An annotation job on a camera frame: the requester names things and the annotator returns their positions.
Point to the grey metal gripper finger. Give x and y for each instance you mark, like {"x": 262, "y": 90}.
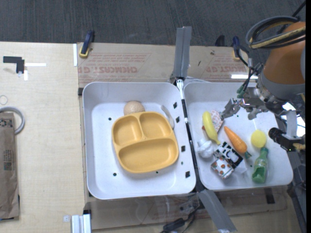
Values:
{"x": 229, "y": 109}
{"x": 253, "y": 114}

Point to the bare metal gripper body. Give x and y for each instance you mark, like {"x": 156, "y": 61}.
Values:
{"x": 257, "y": 101}

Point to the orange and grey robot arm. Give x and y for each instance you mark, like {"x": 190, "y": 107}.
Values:
{"x": 284, "y": 62}

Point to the orange patterned white packet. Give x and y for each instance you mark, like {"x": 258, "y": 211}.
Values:
{"x": 217, "y": 119}

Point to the yellow round lemon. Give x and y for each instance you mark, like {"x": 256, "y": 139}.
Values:
{"x": 258, "y": 138}

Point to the yellow banana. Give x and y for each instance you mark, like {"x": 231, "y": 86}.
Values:
{"x": 209, "y": 127}

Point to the orange carrot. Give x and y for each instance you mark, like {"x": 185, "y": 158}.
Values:
{"x": 235, "y": 141}

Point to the thin black and white rod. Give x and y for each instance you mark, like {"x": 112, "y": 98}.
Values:
{"x": 185, "y": 110}

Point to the black and white carton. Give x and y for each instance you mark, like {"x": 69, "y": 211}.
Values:
{"x": 229, "y": 154}

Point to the white lumpy toy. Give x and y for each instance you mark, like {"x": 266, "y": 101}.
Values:
{"x": 205, "y": 149}

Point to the green plastic bottle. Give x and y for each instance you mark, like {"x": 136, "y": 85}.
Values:
{"x": 260, "y": 166}

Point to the white plastic tray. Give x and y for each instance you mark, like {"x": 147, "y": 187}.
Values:
{"x": 272, "y": 164}
{"x": 102, "y": 154}

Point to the yellow divided plate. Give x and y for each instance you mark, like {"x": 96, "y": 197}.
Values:
{"x": 145, "y": 152}

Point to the beige round bread roll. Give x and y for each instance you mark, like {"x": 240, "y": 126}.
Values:
{"x": 133, "y": 107}

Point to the brown cardboard board red print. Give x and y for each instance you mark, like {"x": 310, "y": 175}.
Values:
{"x": 136, "y": 64}

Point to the brown paper bag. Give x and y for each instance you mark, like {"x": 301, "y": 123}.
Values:
{"x": 8, "y": 169}

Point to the black cylinder on white bracket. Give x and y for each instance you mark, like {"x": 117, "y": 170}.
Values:
{"x": 279, "y": 136}

